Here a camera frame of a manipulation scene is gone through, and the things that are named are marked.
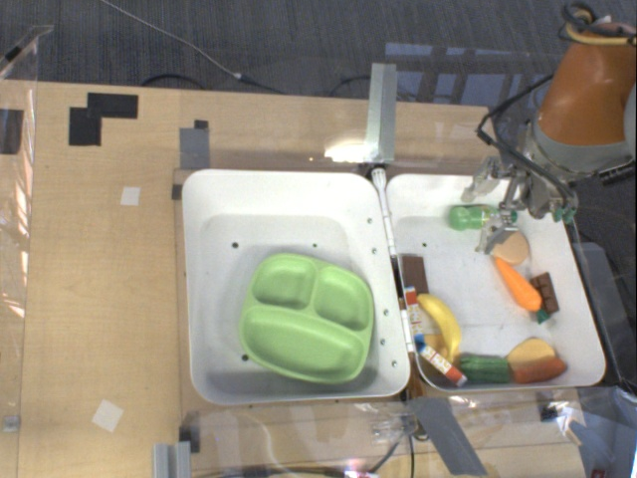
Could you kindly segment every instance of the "toy carrot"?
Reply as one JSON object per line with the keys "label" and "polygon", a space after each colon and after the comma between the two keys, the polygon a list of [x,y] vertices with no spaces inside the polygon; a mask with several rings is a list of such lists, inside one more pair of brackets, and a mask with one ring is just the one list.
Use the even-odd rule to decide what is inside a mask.
{"label": "toy carrot", "polygon": [[530,312],[537,312],[541,307],[541,295],[531,283],[529,283],[510,264],[496,257],[496,267],[503,280],[509,287],[509,291],[522,308]]}
{"label": "toy carrot", "polygon": [[560,358],[547,358],[514,368],[513,378],[518,384],[544,382],[562,375],[565,371],[566,363]]}

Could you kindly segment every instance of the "green plate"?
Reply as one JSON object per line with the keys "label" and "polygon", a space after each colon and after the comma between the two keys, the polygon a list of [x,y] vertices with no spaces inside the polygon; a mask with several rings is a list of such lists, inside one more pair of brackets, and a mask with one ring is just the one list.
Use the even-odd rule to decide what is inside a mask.
{"label": "green plate", "polygon": [[241,344],[251,360],[282,375],[347,382],[367,359],[373,306],[354,273],[304,255],[272,255],[250,283]]}

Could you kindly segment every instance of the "gray carpet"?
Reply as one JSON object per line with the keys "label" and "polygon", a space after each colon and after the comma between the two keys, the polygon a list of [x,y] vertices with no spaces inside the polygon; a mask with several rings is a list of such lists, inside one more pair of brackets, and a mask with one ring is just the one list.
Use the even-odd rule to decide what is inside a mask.
{"label": "gray carpet", "polygon": [[[460,101],[437,75],[466,78],[490,65],[489,59],[483,73],[504,74],[509,81],[518,74],[520,87],[521,80],[550,72],[566,47],[557,38],[560,7],[572,0],[109,1],[196,44],[233,72],[288,94],[327,95],[340,81],[368,74],[371,63],[390,61],[400,71],[401,99],[492,105],[513,90],[511,83]],[[582,1],[600,14],[635,22],[636,0]],[[0,0],[0,51],[30,25],[43,24],[55,29],[42,40],[42,80],[138,85],[177,73],[209,90],[259,90],[97,0]],[[529,54],[481,52],[476,60],[475,51],[462,49]],[[164,85],[191,88],[186,82]],[[366,98],[367,91],[366,81],[358,80],[335,95]],[[582,184],[580,196],[580,230],[611,257],[634,326],[634,178],[611,187],[593,179]]]}

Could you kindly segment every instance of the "white tape square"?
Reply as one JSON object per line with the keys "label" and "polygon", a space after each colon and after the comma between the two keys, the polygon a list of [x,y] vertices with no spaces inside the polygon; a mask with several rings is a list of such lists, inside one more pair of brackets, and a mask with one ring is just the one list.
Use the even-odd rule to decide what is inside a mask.
{"label": "white tape square", "polygon": [[108,432],[115,432],[117,424],[123,415],[123,409],[108,400],[102,400],[100,407],[93,416],[93,423]]}
{"label": "white tape square", "polygon": [[125,187],[121,192],[121,205],[139,205],[140,187]]}

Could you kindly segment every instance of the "black cable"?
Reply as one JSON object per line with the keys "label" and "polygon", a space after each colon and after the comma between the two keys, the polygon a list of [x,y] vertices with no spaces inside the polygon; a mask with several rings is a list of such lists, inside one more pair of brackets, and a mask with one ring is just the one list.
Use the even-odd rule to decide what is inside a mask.
{"label": "black cable", "polygon": [[526,89],[524,89],[520,93],[516,94],[515,96],[513,96],[513,97],[511,97],[511,98],[509,98],[507,100],[504,100],[502,103],[497,105],[493,110],[488,112],[482,118],[482,120],[480,120],[480,123],[478,124],[478,128],[476,129],[476,134],[478,135],[478,138],[481,139],[487,145],[494,146],[500,152],[508,154],[516,163],[525,166],[528,170],[534,172],[535,174],[537,174],[540,177],[545,178],[548,182],[550,182],[553,186],[555,186],[557,191],[559,191],[559,194],[562,196],[564,203],[568,204],[568,200],[569,199],[574,199],[575,198],[575,194],[572,192],[572,190],[568,186],[566,186],[557,177],[555,177],[554,175],[552,175],[551,173],[546,171],[544,168],[542,168],[538,164],[532,162],[526,156],[524,156],[523,154],[521,154],[520,152],[515,150],[508,143],[506,143],[504,141],[501,141],[501,140],[493,139],[491,136],[489,136],[489,134],[486,131],[483,130],[483,127],[484,127],[485,123],[487,122],[487,120],[489,118],[496,118],[496,117],[500,116],[513,103],[516,103],[517,101],[519,101],[524,96],[530,94],[532,91],[534,91],[535,89],[537,89],[541,85],[543,85],[546,82],[548,82],[549,80],[551,80],[552,77],[553,77],[553,75],[545,76],[544,78],[542,78],[541,80],[538,80],[534,84],[529,85]]}
{"label": "black cable", "polygon": [[161,75],[150,76],[150,77],[146,78],[143,82],[141,82],[139,85],[141,87],[148,87],[149,85],[152,85],[155,82],[158,82],[159,80],[168,80],[168,79],[170,79],[170,80],[183,80],[184,82],[188,82],[189,84],[192,84],[195,87],[198,87],[202,91],[206,90],[206,88],[202,84],[200,84],[197,80],[195,80],[194,78],[190,78],[189,76],[185,76],[185,75],[179,75],[177,73],[164,73],[164,74],[161,74]]}
{"label": "black cable", "polygon": [[369,81],[371,80],[371,77],[369,75],[360,75],[360,76],[352,76],[351,78],[345,78],[341,80],[340,82],[338,82],[338,84],[336,84],[334,88],[327,93],[327,96],[329,98],[333,98],[338,92],[338,89],[340,89],[341,87],[344,87],[345,85],[349,85],[353,82],[360,82],[363,80]]}
{"label": "black cable", "polygon": [[637,384],[635,384],[635,382],[633,382],[632,380],[628,380],[627,378],[620,377],[618,385],[624,391],[629,392],[633,396],[637,396]]}
{"label": "black cable", "polygon": [[400,444],[400,439],[398,439],[394,444],[392,444],[391,448],[389,448],[389,451],[385,454],[385,456],[382,457],[373,466],[371,466],[369,468],[369,471],[367,471],[367,472],[368,473],[375,473],[376,471],[378,471],[378,469],[380,469],[383,466],[383,464],[385,462],[387,462],[387,460],[389,460],[393,456],[394,451],[396,451],[396,448],[398,447],[399,444]]}
{"label": "black cable", "polygon": [[408,435],[409,439],[409,455],[411,457],[411,472],[409,473],[410,478],[414,478],[416,473],[416,455],[414,453],[414,441],[411,439],[411,435]]}
{"label": "black cable", "polygon": [[[585,19],[582,16],[576,16],[573,12],[571,12],[571,8],[575,8],[578,10],[583,10],[589,14],[590,19]],[[603,37],[611,37],[611,38],[623,38],[629,39],[633,37],[633,34],[627,33],[621,26],[618,26],[615,29],[600,27],[598,25],[593,25],[595,21],[597,21],[597,15],[595,12],[584,2],[572,2],[570,4],[566,4],[561,9],[561,15],[565,21],[573,25],[579,30],[585,30],[588,32],[592,32],[595,35],[603,36]]]}
{"label": "black cable", "polygon": [[312,474],[327,478],[342,478],[343,476],[342,471],[330,467],[256,467],[230,473],[209,474],[200,478],[269,478],[287,473]]}
{"label": "black cable", "polygon": [[280,91],[279,89],[275,89],[274,87],[269,87],[260,82],[257,82],[254,78],[248,75],[242,74],[239,78],[237,78],[237,80],[242,84],[251,85],[252,87],[258,87],[266,91],[274,92],[275,94],[281,94],[281,95],[285,94],[285,92]]}

